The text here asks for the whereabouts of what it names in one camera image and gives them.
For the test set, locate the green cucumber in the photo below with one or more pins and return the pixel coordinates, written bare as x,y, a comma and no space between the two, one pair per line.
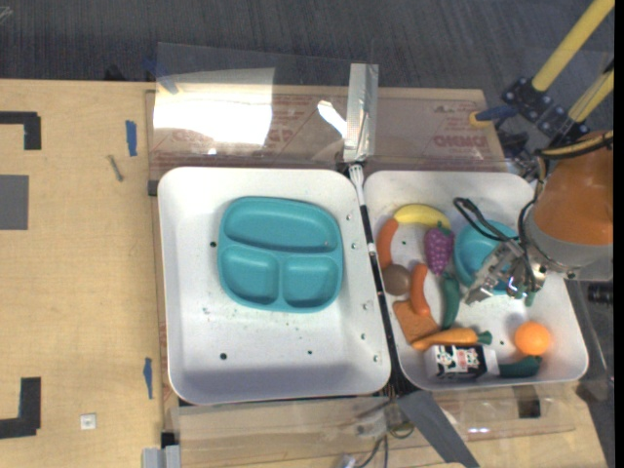
519,367

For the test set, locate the brown bread slice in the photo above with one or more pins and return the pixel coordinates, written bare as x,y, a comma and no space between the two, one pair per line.
412,323

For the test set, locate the purple grapes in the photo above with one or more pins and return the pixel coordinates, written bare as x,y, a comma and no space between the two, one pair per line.
438,251

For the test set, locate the teal bowl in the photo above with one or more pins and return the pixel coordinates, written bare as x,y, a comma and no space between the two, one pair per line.
470,251

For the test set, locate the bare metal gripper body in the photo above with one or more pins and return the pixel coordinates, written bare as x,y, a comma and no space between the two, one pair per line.
504,261

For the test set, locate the white plastic tray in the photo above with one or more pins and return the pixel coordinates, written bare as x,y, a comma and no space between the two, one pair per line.
497,198
195,310

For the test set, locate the yellow banana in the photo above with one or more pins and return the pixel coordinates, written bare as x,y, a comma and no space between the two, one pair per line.
419,215

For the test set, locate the curved orange sausage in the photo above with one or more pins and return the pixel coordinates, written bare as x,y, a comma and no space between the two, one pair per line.
386,242

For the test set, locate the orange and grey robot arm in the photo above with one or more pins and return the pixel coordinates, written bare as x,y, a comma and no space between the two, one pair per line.
575,203

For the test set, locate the straight orange sausage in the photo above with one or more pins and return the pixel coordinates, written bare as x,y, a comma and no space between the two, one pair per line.
419,290

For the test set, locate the green chili pepper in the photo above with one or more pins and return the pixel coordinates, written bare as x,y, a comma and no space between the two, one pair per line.
451,302

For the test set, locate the orange carrot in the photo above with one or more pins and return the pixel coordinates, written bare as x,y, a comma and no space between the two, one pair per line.
446,338

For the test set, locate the teal divided plate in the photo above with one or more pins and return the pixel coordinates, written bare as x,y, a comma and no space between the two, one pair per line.
280,254

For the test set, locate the orange fruit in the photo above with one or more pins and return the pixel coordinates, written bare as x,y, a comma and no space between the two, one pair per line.
532,338

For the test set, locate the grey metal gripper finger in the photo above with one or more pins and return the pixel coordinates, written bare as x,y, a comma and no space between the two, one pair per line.
480,293
516,287

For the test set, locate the white milk carton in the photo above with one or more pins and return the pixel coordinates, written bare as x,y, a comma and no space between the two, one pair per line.
458,361

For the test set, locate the brown cardboard board red print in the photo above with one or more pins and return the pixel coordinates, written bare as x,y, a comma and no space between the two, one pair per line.
439,129

